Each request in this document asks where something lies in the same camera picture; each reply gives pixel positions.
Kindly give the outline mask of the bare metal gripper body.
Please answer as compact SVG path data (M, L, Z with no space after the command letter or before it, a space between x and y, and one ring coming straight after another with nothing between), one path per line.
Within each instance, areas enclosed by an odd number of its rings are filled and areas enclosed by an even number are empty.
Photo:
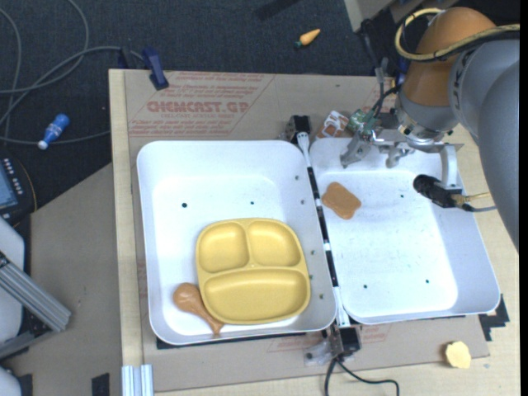
M376 149L383 154L409 154L415 150L434 152L444 132L431 130L408 117L370 118L361 126L361 151Z

